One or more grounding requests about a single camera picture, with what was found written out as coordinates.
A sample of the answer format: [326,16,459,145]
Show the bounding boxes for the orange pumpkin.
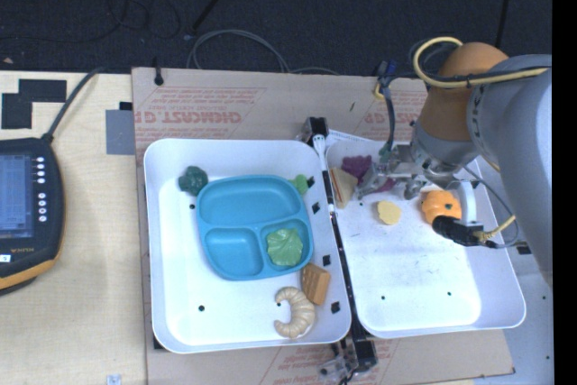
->
[420,189,463,225]

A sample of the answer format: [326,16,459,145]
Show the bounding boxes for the orange waffle biscuit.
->
[300,262,332,307]

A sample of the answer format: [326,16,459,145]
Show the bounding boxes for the blue divided plate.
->
[196,174,316,281]

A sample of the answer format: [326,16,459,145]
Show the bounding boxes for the white plastic tray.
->
[325,138,527,339]
[142,137,353,354]

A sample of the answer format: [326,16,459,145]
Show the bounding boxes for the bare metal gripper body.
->
[377,143,457,191]

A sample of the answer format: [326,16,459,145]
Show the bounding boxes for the light green broccoli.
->
[288,174,310,196]

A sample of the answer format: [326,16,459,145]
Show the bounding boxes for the purple grapes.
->
[341,154,397,195]

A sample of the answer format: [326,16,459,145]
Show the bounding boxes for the thin black and white rod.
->
[313,133,369,344]

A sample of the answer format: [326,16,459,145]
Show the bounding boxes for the yellow lumpy toy food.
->
[376,200,402,225]

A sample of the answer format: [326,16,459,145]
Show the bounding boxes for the dark green broccoli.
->
[178,165,209,197]

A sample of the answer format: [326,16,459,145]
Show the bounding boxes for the black block with thin wires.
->
[304,116,328,144]
[350,337,378,371]

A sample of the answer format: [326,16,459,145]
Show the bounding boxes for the brown cardboard board, red print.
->
[130,66,516,385]

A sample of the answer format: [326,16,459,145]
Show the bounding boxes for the toy sandwich wedge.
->
[328,166,360,209]

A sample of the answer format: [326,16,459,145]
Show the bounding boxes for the light green lettuce leaf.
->
[265,228,304,267]

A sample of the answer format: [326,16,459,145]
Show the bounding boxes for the black cylinder on white bracket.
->
[431,179,486,248]

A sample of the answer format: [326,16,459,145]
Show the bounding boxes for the beige croissant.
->
[273,286,316,339]

